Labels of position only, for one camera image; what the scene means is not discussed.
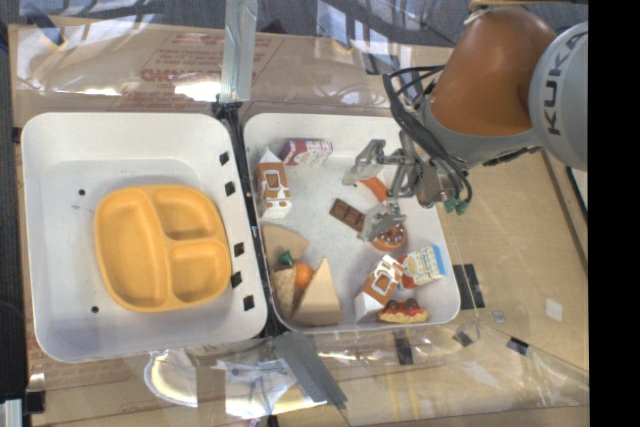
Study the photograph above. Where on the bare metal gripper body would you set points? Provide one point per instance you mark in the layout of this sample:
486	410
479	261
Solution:
431	182

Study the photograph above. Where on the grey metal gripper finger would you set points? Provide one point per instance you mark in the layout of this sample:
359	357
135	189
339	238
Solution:
367	160
381	220

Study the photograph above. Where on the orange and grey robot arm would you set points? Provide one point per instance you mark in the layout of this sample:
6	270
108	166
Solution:
492	75

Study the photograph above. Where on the brown doughnut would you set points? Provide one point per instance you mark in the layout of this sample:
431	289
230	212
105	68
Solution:
392	240

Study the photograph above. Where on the orange sausage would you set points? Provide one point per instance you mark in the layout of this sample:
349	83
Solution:
376	187

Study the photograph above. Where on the brown chocolate bar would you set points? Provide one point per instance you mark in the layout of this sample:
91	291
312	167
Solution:
346	214

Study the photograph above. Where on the white plastic tray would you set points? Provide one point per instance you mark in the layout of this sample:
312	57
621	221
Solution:
65	265
320	195

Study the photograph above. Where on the purple carton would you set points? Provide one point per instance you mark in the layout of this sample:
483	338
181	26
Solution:
306	152

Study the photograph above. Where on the blue and white carton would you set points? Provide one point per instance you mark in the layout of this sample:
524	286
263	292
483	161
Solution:
427	265

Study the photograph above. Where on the white and brown carton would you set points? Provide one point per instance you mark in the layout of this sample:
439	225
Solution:
380	287
272	187

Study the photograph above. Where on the spaghetti with meatballs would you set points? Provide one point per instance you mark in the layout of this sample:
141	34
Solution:
404	312

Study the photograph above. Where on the orange carrot with green top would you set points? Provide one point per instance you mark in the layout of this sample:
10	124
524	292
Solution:
303	275

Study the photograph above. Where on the tan cheese wedge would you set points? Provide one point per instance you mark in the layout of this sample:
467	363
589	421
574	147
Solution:
320	300

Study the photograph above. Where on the beige waffle cone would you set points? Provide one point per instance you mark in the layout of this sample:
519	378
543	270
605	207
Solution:
286	290

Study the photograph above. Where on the brown cardboard board, red print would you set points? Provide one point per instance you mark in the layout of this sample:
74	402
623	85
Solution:
505	275

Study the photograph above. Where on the orange divided plate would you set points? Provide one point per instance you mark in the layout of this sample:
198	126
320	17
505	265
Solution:
150	255

